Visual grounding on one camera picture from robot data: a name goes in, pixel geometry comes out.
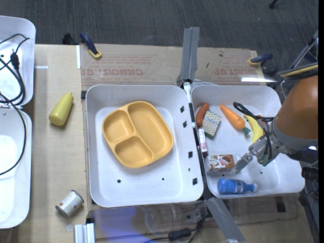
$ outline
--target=sausage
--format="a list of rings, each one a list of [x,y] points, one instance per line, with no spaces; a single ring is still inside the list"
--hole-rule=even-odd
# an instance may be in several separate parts
[[[197,128],[203,126],[203,119],[208,109],[209,109],[209,103],[203,103],[196,115]]]

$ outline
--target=white cylinder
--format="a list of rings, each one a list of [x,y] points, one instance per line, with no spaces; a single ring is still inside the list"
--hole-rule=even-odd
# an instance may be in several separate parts
[[[70,218],[71,215],[84,203],[82,197],[74,190],[64,198],[55,209],[66,219]]]

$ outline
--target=table surface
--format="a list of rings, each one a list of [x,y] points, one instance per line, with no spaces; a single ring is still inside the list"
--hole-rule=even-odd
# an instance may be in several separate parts
[[[76,46],[35,46],[34,97],[24,107],[33,123],[30,210],[26,220],[11,230],[12,242],[73,242],[74,225],[86,222],[89,192],[81,71],[77,68],[76,55]],[[67,92],[74,96],[73,107],[66,125],[56,127],[50,124],[48,116]],[[55,210],[55,205],[72,189],[83,196],[85,203],[71,218],[65,219]],[[304,208],[297,195],[294,199],[297,213],[294,218],[239,225],[246,241],[313,242]],[[6,242],[3,234],[0,232],[1,243]],[[97,240],[105,241],[125,242],[125,239]],[[194,242],[226,240],[218,227],[212,227],[203,229]]]

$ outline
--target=banana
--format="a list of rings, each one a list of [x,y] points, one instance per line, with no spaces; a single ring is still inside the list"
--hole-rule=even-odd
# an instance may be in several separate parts
[[[251,128],[252,128],[252,132],[253,132],[253,136],[252,136],[252,143],[256,142],[260,137],[263,136],[263,130],[260,127],[260,125],[258,124],[258,122],[253,119],[251,116],[248,116],[246,114],[243,114],[243,116],[248,120]]]

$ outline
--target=gray carpet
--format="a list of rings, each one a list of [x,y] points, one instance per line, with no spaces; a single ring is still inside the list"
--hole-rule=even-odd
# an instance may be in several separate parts
[[[38,44],[62,44],[66,32],[80,42],[84,31],[94,43],[181,47],[183,29],[198,26],[200,47],[272,53],[284,70],[318,30],[319,0],[278,0],[270,9],[272,1],[0,0],[0,15],[33,22]]]

